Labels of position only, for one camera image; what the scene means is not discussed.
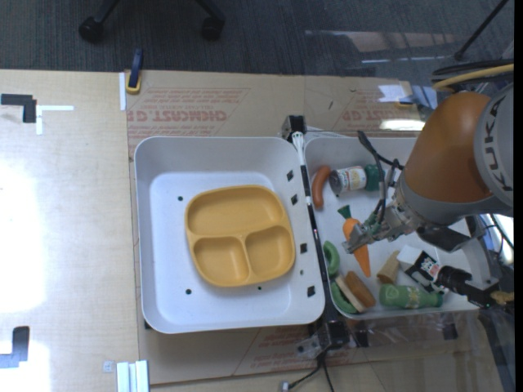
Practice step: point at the orange toy sausage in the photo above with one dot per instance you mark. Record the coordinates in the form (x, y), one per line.
(320, 186)

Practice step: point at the white and black milk carton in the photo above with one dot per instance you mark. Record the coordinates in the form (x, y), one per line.
(418, 265)

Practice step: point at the orange toy carrot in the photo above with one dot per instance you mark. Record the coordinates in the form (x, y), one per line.
(363, 259)

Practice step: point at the small bottle with green cap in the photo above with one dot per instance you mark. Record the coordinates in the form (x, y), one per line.
(353, 178)

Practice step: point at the black cylinder on white bracket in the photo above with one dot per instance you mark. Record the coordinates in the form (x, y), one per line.
(453, 278)

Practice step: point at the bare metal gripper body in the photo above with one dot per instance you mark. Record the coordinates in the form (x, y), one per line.
(395, 223)

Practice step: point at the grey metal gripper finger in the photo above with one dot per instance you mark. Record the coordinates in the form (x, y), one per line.
(360, 231)
(350, 246)

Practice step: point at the beige toy bread wedge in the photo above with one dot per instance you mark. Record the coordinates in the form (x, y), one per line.
(389, 270)

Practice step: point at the green plastic bottle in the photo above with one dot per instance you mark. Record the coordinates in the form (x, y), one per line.
(404, 296)

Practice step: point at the yellow divided plate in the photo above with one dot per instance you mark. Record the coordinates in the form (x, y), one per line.
(241, 235)

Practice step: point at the white plastic tray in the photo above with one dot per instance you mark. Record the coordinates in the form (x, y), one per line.
(171, 227)
(351, 153)

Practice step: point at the black office chair base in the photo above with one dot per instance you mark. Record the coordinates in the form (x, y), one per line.
(122, 2)

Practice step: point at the brown cardboard board, red print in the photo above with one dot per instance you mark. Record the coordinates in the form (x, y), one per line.
(196, 108)

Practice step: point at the toy sandwich with green lettuce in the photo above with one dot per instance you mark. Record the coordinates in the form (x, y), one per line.
(359, 290)

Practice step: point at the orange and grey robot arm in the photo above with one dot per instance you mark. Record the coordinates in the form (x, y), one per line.
(445, 157)

